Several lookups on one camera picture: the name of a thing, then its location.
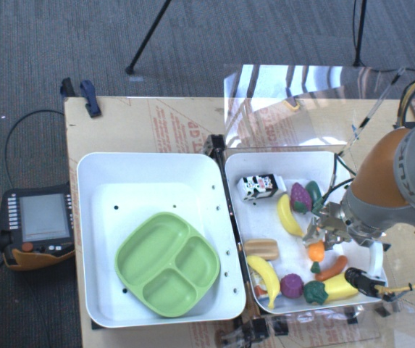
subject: purple vegetable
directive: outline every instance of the purple vegetable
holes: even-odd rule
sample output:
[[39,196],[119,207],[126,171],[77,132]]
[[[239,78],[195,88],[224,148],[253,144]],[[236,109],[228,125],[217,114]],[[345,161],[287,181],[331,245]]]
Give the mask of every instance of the purple vegetable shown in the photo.
[[303,294],[303,281],[299,275],[289,273],[280,281],[281,294],[290,299],[299,298]]
[[301,212],[305,214],[306,212],[311,211],[311,197],[308,191],[300,183],[295,182],[291,187],[291,196],[290,196],[291,207],[296,212]]

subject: green divided tray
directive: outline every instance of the green divided tray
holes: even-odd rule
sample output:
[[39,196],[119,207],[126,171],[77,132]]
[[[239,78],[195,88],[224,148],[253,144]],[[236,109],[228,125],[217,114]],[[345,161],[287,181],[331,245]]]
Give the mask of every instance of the green divided tray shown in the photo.
[[115,270],[147,307],[164,317],[178,317],[210,289],[220,261],[214,247],[190,223],[160,212],[123,241]]

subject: orange carrot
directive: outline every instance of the orange carrot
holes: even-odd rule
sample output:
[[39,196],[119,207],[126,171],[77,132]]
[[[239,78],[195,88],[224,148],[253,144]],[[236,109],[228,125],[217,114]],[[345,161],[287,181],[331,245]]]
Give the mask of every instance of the orange carrot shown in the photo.
[[321,262],[324,259],[324,244],[323,240],[319,240],[307,247],[309,258],[314,262]]
[[343,271],[344,267],[347,265],[347,261],[348,259],[345,255],[340,255],[336,259],[335,264],[331,266],[331,268],[328,268],[327,270],[323,270],[322,272],[317,273],[315,275],[315,280],[325,281],[328,278],[338,275],[339,273]]

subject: gray carpet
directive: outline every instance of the gray carpet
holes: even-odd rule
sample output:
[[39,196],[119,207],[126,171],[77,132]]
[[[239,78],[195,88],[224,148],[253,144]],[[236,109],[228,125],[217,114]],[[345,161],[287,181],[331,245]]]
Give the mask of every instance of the gray carpet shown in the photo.
[[[99,96],[223,96],[225,66],[352,66],[362,0],[172,0],[129,76],[165,0],[0,0],[0,199],[4,145],[16,120],[63,110],[59,92],[89,79]],[[415,0],[367,0],[360,58],[415,78]],[[12,134],[17,188],[68,180],[61,115]],[[16,273],[0,267],[0,348],[80,347],[75,260]]]

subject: black clamp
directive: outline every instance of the black clamp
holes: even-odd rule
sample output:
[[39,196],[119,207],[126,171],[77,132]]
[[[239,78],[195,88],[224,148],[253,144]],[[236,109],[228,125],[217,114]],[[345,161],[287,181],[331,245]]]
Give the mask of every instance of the black clamp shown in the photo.
[[84,96],[88,103],[85,105],[90,117],[101,116],[101,110],[99,109],[98,101],[96,99],[96,90],[94,85],[89,80],[83,80],[80,83],[80,89],[82,96]]

